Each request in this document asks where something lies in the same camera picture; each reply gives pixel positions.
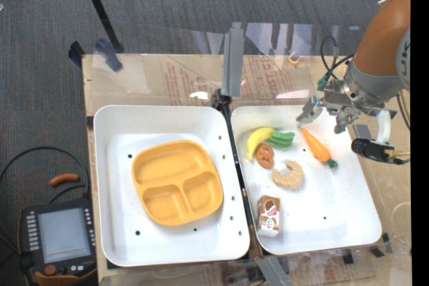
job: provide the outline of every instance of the toy carrot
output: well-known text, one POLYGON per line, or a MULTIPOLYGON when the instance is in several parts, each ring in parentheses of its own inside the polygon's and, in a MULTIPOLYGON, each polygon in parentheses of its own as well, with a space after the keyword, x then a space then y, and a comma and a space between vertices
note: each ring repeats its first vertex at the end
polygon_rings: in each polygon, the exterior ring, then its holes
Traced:
POLYGON ((338 165, 336 161, 330 158, 329 150, 322 144, 322 142, 320 142, 314 135, 309 133, 305 128, 301 128, 301 132, 304 135, 311 152, 315 158, 317 158, 317 160, 321 162, 327 162, 330 168, 338 165))

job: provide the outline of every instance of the gray carpet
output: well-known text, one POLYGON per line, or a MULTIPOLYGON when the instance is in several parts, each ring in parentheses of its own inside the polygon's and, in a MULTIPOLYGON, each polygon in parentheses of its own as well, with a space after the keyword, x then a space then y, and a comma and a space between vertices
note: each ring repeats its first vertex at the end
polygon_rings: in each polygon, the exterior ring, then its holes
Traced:
MULTIPOLYGON (((378 0, 102 0, 126 53, 219 54, 196 39, 226 33, 233 22, 311 24, 319 36, 339 31, 341 55, 352 54, 377 11, 378 0)), ((107 38, 91 0, 0 0, 0 165, 25 149, 53 145, 88 165, 79 67, 68 57, 78 41, 86 53, 107 38)), ((276 40, 272 40, 275 49, 276 40)), ((255 52, 247 42, 245 54, 255 52)), ((24 155, 0 182, 0 220, 16 240, 21 209, 56 193, 48 180, 82 173, 55 151, 24 155)), ((62 197, 82 193, 74 190, 62 197)), ((23 286, 17 255, 0 241, 0 285, 23 286)), ((88 285, 95 285, 92 280, 88 285)))

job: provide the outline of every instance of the white tray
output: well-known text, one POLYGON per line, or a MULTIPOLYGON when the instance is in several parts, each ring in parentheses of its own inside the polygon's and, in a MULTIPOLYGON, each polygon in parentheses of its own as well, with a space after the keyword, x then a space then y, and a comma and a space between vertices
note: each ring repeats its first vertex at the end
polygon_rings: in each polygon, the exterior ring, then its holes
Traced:
POLYGON ((305 127, 329 148, 338 166, 319 162, 296 126, 302 106, 242 106, 233 111, 231 124, 253 219, 260 196, 280 198, 280 233, 258 236, 261 246, 275 255, 371 244, 381 235, 381 223, 359 160, 351 151, 347 131, 334 133, 336 120, 326 111, 305 127), (296 190, 272 182, 271 170, 247 159, 245 142, 258 127, 293 131, 290 148, 275 150, 273 168, 285 170, 285 161, 297 161, 304 180, 296 190))
POLYGON ((241 188, 220 112, 204 106, 109 105, 97 111, 94 132, 101 244, 112 263, 135 267, 233 260, 248 251, 241 188), (182 139, 199 143, 212 158, 223 187, 223 203, 199 220, 162 226, 141 205, 129 155, 182 139))

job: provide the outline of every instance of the black cable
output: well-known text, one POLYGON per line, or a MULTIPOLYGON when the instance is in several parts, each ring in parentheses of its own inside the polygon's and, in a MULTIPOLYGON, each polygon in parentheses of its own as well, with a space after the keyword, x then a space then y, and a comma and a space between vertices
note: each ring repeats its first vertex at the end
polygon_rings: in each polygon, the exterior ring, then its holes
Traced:
POLYGON ((85 186, 86 185, 84 185, 84 184, 70 186, 69 188, 66 188, 66 189, 62 190, 61 192, 58 192, 55 196, 53 196, 52 198, 50 198, 46 203, 47 204, 51 204, 56 198, 58 198, 62 194, 66 193, 68 191, 74 190, 75 188, 81 188, 81 187, 85 187, 85 186))
POLYGON ((410 122, 408 121, 408 118, 407 118, 407 116, 406 116, 406 114, 405 114, 404 104, 402 103, 402 99, 401 99, 401 94, 400 94, 400 93, 397 93, 397 94, 396 94, 396 100, 397 100, 397 104, 398 104, 398 105, 399 105, 399 107, 400 107, 400 111, 401 111, 402 118, 404 119, 404 122, 405 122, 405 124, 406 124, 406 126, 407 126, 408 130, 409 130, 409 131, 411 131, 411 124, 410 124, 410 122))
POLYGON ((0 261, 0 266, 5 263, 8 259, 11 258, 11 256, 14 254, 14 251, 11 251, 9 254, 6 254, 6 256, 0 261))
POLYGON ((326 36, 322 43, 320 44, 320 57, 322 58, 322 62, 324 64, 324 66, 326 67, 326 69, 328 70, 328 72, 326 72, 326 80, 328 80, 331 76, 335 79, 338 79, 332 72, 334 71, 334 69, 336 68, 336 60, 338 59, 338 44, 336 43, 336 39, 333 36, 326 36), (332 61, 332 65, 331 67, 328 67, 328 64, 326 63, 326 60, 324 58, 324 54, 323 54, 323 45, 327 40, 332 40, 333 44, 334 44, 334 60, 332 61))
POLYGON ((36 150, 43 150, 43 149, 52 149, 52 150, 57 150, 60 151, 61 153, 65 153, 67 155, 69 155, 71 158, 73 158, 78 164, 79 166, 83 169, 84 171, 84 177, 85 177, 85 184, 86 184, 86 196, 89 197, 89 174, 88 174, 88 170, 85 168, 85 166, 83 166, 82 162, 80 162, 80 160, 74 156, 73 154, 71 154, 69 151, 62 149, 62 148, 58 148, 52 145, 42 145, 39 147, 33 147, 33 148, 29 148, 26 149, 24 151, 22 151, 21 153, 15 155, 12 159, 10 159, 10 161, 6 164, 6 166, 0 171, 0 182, 1 182, 1 178, 3 177, 3 175, 5 174, 7 168, 10 167, 10 165, 16 161, 18 158, 20 158, 22 155, 25 155, 26 153, 30 153, 32 151, 36 151, 36 150))
POLYGON ((354 54, 350 54, 350 55, 346 56, 345 58, 342 58, 341 60, 339 60, 339 61, 335 64, 334 69, 335 69, 336 67, 340 66, 341 64, 343 64, 344 62, 346 62, 347 60, 350 60, 353 56, 355 56, 355 55, 354 55, 354 54))
MULTIPOLYGON (((89 198, 89 196, 90 196, 90 193, 89 193, 89 191, 90 191, 90 183, 89 183, 88 170, 85 168, 85 166, 83 166, 82 162, 80 162, 80 160, 76 156, 74 156, 72 153, 70 153, 69 151, 67 151, 65 149, 58 148, 58 147, 51 146, 51 145, 29 148, 29 149, 26 149, 26 150, 22 151, 21 153, 15 155, 14 157, 12 157, 9 160, 9 162, 6 163, 5 167, 3 167, 3 169, 0 171, 0 182, 1 182, 1 179, 3 178, 3 176, 5 175, 7 169, 11 166, 11 164, 13 162, 15 162, 17 159, 19 159, 22 155, 25 155, 25 154, 30 153, 32 151, 43 150, 43 149, 57 150, 57 151, 60 151, 61 153, 65 153, 65 154, 71 156, 71 158, 73 158, 75 161, 77 161, 77 163, 79 164, 79 166, 84 170, 84 177, 85 177, 85 184, 84 185, 77 185, 77 186, 72 186, 72 187, 66 188, 65 190, 61 191, 60 193, 58 193, 57 195, 55 195, 53 198, 51 198, 49 200, 49 202, 53 202, 61 194, 67 192, 68 190, 77 188, 77 187, 85 187, 86 188, 86 192, 85 192, 84 196, 86 196, 86 197, 89 198)), ((7 245, 10 248, 13 249, 13 253, 19 254, 19 249, 18 249, 17 245, 13 242, 12 238, 10 237, 9 233, 7 232, 7 229, 6 229, 3 221, 1 221, 1 220, 0 220, 0 226, 1 226, 1 229, 3 231, 3 233, 0 233, 1 240, 3 240, 5 243, 7 243, 7 245)))

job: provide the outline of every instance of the orange divided plate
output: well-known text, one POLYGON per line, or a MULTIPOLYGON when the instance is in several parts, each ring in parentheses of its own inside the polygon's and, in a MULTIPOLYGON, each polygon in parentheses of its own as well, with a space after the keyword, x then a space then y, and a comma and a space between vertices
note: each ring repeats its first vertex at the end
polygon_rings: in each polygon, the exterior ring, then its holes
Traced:
POLYGON ((189 140, 141 151, 132 163, 139 199, 155 222, 173 226, 208 216, 223 201, 221 180, 206 150, 189 140))

